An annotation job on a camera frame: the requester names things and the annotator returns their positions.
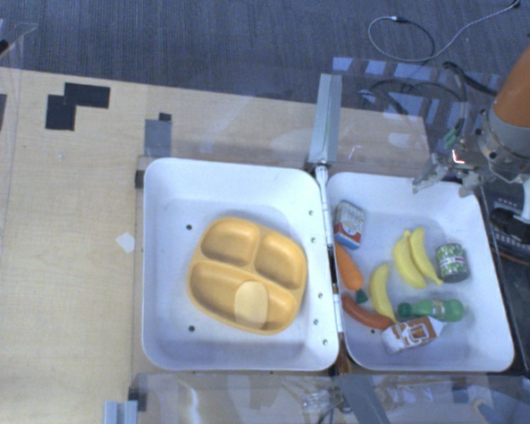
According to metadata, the white plastic tray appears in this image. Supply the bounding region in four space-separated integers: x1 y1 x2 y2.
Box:
131 156 352 382
315 170 526 381

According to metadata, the orange divided plate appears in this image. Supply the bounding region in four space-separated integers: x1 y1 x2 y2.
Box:
182 214 313 339

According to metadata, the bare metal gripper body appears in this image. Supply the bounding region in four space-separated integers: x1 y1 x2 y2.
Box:
443 127 524 185

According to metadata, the brown and white carton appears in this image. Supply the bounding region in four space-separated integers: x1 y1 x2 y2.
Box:
379 312 448 359

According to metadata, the green bottle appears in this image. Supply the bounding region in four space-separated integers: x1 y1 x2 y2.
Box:
395 294 467 325

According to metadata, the pale wood board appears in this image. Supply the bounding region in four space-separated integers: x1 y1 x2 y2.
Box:
0 67 528 424

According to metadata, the blue and red carton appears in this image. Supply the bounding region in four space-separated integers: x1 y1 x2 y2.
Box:
331 199 366 251

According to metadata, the black cylinder on white bracket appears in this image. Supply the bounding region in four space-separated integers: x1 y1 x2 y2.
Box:
488 172 530 245

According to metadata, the red sausage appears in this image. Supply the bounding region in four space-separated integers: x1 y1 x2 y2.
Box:
339 293 397 332

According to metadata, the pale yellow oval biscuit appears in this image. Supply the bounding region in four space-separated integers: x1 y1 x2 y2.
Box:
232 279 272 330

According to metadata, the orange carrot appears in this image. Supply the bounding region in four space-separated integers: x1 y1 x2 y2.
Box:
330 242 373 305

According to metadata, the yellow banana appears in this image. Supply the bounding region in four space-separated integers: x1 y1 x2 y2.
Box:
391 229 432 291
406 225 448 287
366 261 401 324

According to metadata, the green and white can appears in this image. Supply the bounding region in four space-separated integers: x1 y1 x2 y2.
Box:
433 242 474 285

